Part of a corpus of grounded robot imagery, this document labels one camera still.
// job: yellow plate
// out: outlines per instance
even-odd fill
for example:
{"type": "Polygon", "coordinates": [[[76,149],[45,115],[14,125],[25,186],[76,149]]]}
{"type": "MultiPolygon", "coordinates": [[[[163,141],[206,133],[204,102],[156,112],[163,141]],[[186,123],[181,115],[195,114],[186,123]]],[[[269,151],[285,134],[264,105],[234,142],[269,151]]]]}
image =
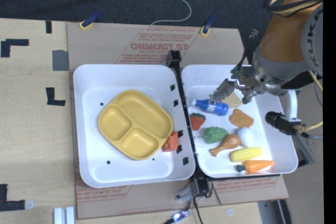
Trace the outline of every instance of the yellow plate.
{"type": "Polygon", "coordinates": [[[102,135],[132,159],[152,156],[173,131],[170,115],[142,92],[118,94],[100,113],[102,135]]]}

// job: tray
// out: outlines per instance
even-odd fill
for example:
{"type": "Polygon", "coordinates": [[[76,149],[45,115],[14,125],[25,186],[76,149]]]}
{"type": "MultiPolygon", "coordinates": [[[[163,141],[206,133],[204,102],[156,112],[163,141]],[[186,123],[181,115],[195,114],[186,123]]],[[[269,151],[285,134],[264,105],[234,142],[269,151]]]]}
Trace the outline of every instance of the tray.
{"type": "Polygon", "coordinates": [[[98,127],[103,136],[132,159],[152,156],[173,131],[173,120],[140,91],[116,96],[101,112],[98,127]]]}
{"type": "Polygon", "coordinates": [[[87,185],[136,185],[193,175],[193,150],[171,69],[163,65],[83,65],[73,75],[79,171],[87,185]],[[173,130],[180,133],[178,151],[159,148],[148,158],[134,160],[102,135],[98,127],[100,114],[118,94],[129,90],[145,94],[170,115],[173,130]]]}
{"type": "MultiPolygon", "coordinates": [[[[187,104],[192,98],[208,99],[216,88],[226,78],[230,78],[230,71],[233,65],[190,65],[182,70],[182,81],[187,104]]],[[[237,96],[242,99],[243,95],[239,90],[235,90],[237,96]]],[[[241,104],[240,110],[254,119],[250,127],[254,134],[254,146],[262,148],[262,156],[257,159],[274,160],[275,164],[264,172],[255,174],[240,174],[236,170],[236,165],[230,160],[229,155],[232,151],[243,148],[241,145],[233,150],[221,151],[216,157],[213,157],[209,149],[217,147],[220,142],[208,144],[203,138],[204,131],[211,126],[218,126],[226,129],[229,133],[237,133],[238,127],[229,121],[229,116],[233,109],[228,110],[226,116],[218,116],[202,112],[194,106],[187,107],[189,115],[191,113],[202,113],[206,116],[205,123],[198,131],[193,131],[193,140],[200,169],[209,177],[225,178],[239,176],[260,176],[272,174],[286,174],[293,172],[298,165],[298,158],[294,148],[292,138],[270,126],[264,120],[269,111],[282,112],[279,98],[265,93],[253,97],[248,104],[241,104]]]]}

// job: white egg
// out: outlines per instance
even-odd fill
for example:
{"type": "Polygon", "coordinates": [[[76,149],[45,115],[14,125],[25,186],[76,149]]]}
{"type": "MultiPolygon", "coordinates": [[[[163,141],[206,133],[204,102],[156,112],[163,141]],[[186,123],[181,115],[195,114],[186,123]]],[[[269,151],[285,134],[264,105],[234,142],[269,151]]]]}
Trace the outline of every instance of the white egg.
{"type": "Polygon", "coordinates": [[[243,127],[238,130],[237,135],[240,138],[240,143],[245,147],[252,147],[254,144],[253,133],[250,128],[243,127]]]}

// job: light wood surface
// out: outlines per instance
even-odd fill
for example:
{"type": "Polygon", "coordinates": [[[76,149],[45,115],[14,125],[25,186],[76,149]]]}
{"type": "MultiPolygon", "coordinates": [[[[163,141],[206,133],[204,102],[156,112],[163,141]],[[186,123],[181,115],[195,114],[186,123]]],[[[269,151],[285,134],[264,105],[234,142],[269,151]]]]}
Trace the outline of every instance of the light wood surface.
{"type": "MultiPolygon", "coordinates": [[[[76,206],[69,73],[53,71],[52,51],[67,50],[66,23],[0,19],[0,40],[29,39],[0,58],[0,184],[7,200],[32,200],[33,209],[0,212],[0,223],[52,223],[56,207],[76,206]],[[46,88],[65,106],[47,105],[46,88]]],[[[164,223],[175,211],[76,220],[76,223],[164,223]]],[[[200,223],[195,209],[183,223],[200,223]]],[[[257,203],[200,208],[204,223],[260,224],[257,203]]]]}

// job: white tray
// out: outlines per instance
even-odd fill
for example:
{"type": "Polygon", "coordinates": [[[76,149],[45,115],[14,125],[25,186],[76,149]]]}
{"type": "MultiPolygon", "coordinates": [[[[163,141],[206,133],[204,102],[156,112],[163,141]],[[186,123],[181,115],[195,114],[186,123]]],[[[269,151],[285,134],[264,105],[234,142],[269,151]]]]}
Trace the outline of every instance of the white tray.
{"type": "Polygon", "coordinates": [[[80,175],[91,187],[113,187],[172,180],[193,175],[195,161],[174,72],[162,65],[83,65],[74,72],[80,175]],[[172,118],[182,150],[159,149],[145,160],[133,160],[100,133],[98,117],[104,106],[125,90],[138,90],[172,118]]]}
{"type": "MultiPolygon", "coordinates": [[[[190,65],[185,67],[182,70],[182,81],[187,104],[192,98],[201,100],[208,99],[209,95],[212,94],[226,78],[230,79],[230,71],[233,68],[233,65],[190,65]]],[[[242,99],[243,95],[239,90],[235,90],[235,93],[242,99]]],[[[260,146],[263,152],[262,156],[258,159],[272,159],[275,161],[275,164],[265,172],[244,174],[244,176],[293,172],[297,168],[298,158],[292,138],[281,133],[265,121],[267,112],[282,112],[279,98],[265,93],[253,97],[250,103],[241,104],[238,108],[254,119],[254,123],[250,129],[255,137],[255,146],[260,146]]],[[[229,155],[232,151],[243,147],[240,145],[233,150],[224,150],[216,157],[213,157],[209,149],[217,147],[220,142],[208,144],[203,138],[204,130],[211,126],[222,127],[229,133],[237,134],[238,127],[229,121],[229,116],[232,114],[233,109],[234,108],[229,109],[225,116],[218,116],[202,112],[197,107],[188,106],[189,114],[201,113],[206,116],[206,121],[201,128],[198,131],[193,131],[193,138],[199,167],[209,177],[241,176],[236,170],[236,165],[241,163],[232,162],[229,155]]]]}

